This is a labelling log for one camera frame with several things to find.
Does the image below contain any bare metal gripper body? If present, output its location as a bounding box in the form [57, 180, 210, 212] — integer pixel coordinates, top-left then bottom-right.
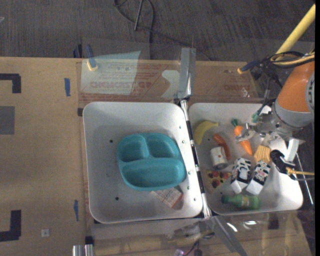
[251, 111, 288, 138]

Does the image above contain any orange carrot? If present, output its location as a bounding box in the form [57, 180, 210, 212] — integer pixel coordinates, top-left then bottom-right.
[230, 118, 254, 157]

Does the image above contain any orange sausage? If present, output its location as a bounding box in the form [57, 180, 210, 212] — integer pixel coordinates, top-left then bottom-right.
[212, 132, 232, 161]

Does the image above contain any yellow ridged biscuit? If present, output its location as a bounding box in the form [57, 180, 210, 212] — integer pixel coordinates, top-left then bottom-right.
[253, 144, 272, 165]

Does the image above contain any small white can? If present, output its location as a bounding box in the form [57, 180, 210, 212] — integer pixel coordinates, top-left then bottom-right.
[209, 145, 229, 171]

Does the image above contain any cow print carton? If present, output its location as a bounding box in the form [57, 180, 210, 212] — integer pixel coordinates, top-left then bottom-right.
[229, 157, 252, 195]
[245, 160, 272, 196]

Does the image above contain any yellow banana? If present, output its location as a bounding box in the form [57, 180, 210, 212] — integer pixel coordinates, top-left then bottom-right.
[193, 120, 219, 146]

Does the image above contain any pizza slice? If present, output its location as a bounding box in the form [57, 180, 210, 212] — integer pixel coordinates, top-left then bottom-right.
[205, 169, 234, 195]

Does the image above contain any brown cardboard board red print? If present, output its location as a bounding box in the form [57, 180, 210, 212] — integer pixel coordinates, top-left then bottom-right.
[75, 60, 310, 256]

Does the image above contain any green bottle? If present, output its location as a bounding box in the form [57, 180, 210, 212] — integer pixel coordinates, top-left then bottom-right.
[220, 194, 262, 211]

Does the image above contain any white plastic tray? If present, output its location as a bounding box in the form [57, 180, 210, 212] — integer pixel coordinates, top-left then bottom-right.
[82, 100, 204, 225]
[187, 102, 304, 216]

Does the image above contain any orange and white carton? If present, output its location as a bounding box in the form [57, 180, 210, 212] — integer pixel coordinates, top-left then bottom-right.
[149, 185, 185, 211]

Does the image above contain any blue divided plate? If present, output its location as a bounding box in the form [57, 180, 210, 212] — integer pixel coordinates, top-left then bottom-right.
[115, 132, 188, 192]

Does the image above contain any black cylinder on white bracket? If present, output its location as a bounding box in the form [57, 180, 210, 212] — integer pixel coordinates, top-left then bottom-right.
[268, 138, 300, 176]

